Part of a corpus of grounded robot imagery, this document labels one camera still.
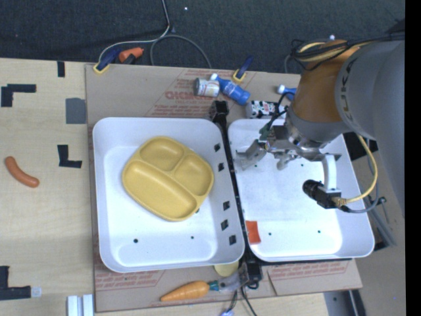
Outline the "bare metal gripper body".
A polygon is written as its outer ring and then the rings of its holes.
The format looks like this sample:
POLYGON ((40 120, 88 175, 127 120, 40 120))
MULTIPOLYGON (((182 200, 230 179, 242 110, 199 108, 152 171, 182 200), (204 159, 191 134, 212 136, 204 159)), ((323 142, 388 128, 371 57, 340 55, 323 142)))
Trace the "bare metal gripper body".
POLYGON ((329 144, 329 141, 318 142, 306 138, 294 126, 287 125, 264 125, 262 140, 267 152, 290 159, 321 159, 320 150, 329 144))

